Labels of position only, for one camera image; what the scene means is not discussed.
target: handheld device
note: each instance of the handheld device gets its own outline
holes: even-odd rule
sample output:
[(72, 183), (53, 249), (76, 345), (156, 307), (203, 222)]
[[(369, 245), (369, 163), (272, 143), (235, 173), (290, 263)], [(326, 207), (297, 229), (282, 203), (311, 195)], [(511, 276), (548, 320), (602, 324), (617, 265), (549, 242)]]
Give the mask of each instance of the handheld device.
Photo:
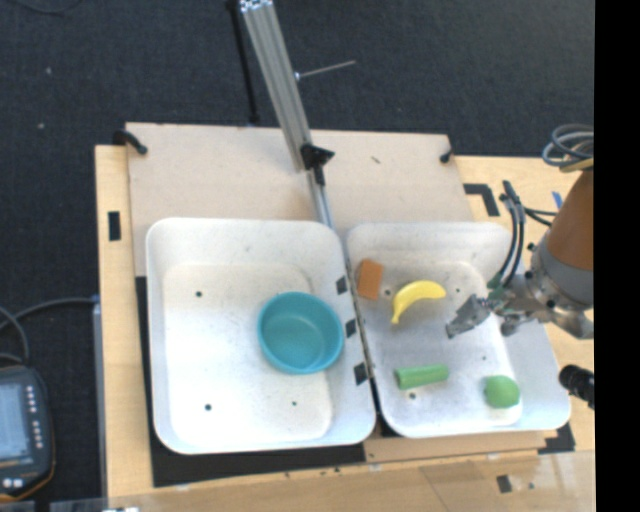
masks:
[(51, 416), (44, 383), (27, 366), (0, 368), (0, 503), (20, 500), (53, 476)]

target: green ball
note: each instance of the green ball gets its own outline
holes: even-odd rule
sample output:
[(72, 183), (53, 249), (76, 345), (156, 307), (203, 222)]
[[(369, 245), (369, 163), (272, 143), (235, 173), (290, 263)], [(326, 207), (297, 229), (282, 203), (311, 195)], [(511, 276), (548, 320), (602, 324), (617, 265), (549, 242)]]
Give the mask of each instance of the green ball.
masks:
[(520, 401), (518, 384), (506, 375), (488, 377), (484, 387), (484, 394), (489, 405), (497, 409), (513, 407)]

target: blue bowl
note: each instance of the blue bowl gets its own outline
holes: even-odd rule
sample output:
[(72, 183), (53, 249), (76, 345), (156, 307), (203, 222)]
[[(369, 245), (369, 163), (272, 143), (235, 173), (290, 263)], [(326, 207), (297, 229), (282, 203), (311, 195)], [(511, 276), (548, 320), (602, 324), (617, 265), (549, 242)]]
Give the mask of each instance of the blue bowl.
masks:
[(267, 360), (293, 374), (328, 368), (344, 347), (338, 315), (319, 298), (302, 292), (281, 293), (264, 305), (258, 338)]

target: wooden table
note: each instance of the wooden table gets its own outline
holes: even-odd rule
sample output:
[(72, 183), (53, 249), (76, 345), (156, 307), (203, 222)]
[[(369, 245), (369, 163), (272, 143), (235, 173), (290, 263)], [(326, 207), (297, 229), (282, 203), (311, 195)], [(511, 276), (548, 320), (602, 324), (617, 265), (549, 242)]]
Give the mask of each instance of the wooden table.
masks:
[[(453, 162), (457, 165), (462, 183), (487, 185), (497, 196), (502, 190), (502, 180), (508, 179), (524, 204), (539, 209), (554, 209), (556, 205), (551, 192), (566, 196), (576, 178), (574, 175), (561, 175), (537, 158), (469, 156), (455, 157)], [(545, 446), (545, 439), (555, 436), (555, 432), (463, 436), (431, 439), (428, 442), (383, 438), (374, 432), (365, 441), (367, 461), (364, 464), (154, 488), (134, 286), (127, 149), (122, 146), (97, 146), (95, 165), (106, 491), (109, 497), (144, 495), (146, 498), (139, 498), (138, 503), (140, 500), (152, 500), (153, 510), (165, 510), (161, 503), (169, 510), (170, 504), (175, 506), (176, 499), (181, 504), (188, 500), (192, 505), (190, 510), (210, 510), (206, 505), (210, 506), (211, 500), (215, 500), (216, 510), (226, 510), (226, 507), (230, 510), (250, 510), (252, 503), (259, 503), (261, 510), (283, 510), (293, 505), (299, 496), (307, 496), (304, 503), (308, 510), (316, 510), (313, 507), (317, 507), (317, 510), (332, 509), (336, 503), (340, 503), (341, 510), (359, 509), (363, 505), (382, 510), (387, 509), (389, 504), (399, 509), (404, 506), (403, 503), (410, 508), (430, 506), (431, 510), (445, 510), (438, 508), (446, 501), (436, 483), (442, 482), (442, 475), (449, 475), (447, 481), (457, 481), (461, 486), (458, 491), (467, 495), (478, 495), (480, 491), (473, 486), (483, 481), (480, 494), (487, 496), (491, 494), (487, 494), (487, 482), (492, 481), (496, 472), (499, 474), (500, 471), (513, 468), (513, 464), (520, 464), (517, 467), (525, 473), (529, 471), (535, 474), (544, 468), (554, 473), (558, 467), (567, 466), (571, 471), (587, 475), (586, 478), (593, 478), (594, 413), (584, 402), (572, 398), (570, 425), (577, 450), (573, 454), (544, 457), (537, 454), (537, 450)], [(469, 196), (469, 201), (476, 220), (491, 220), (509, 226), (509, 218), (501, 204), (499, 208), (503, 214), (490, 217), (480, 196)], [(120, 216), (121, 232), (117, 243), (109, 241), (110, 212), (119, 212)], [(528, 241), (538, 242), (544, 227), (531, 222), (528, 228)], [(548, 326), (548, 333), (561, 366), (577, 364), (593, 370), (592, 341), (577, 341), (555, 326)], [(442, 469), (445, 463), (447, 470)], [(593, 487), (595, 492), (595, 483), (592, 484), (586, 489), (576, 487), (576, 492), (582, 494), (578, 496), (574, 493), (574, 498), (582, 499), (582, 503), (595, 504), (591, 491)], [(450, 499), (458, 499), (456, 496), (460, 496), (460, 492), (451, 493)]]

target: banana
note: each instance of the banana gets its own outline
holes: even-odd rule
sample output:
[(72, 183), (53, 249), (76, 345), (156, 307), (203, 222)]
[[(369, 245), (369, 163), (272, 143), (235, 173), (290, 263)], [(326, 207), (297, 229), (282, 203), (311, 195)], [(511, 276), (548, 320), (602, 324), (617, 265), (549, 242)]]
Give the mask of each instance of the banana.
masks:
[(447, 291), (434, 281), (414, 281), (402, 287), (393, 297), (392, 324), (400, 321), (404, 313), (414, 302), (422, 299), (441, 299), (447, 296)]

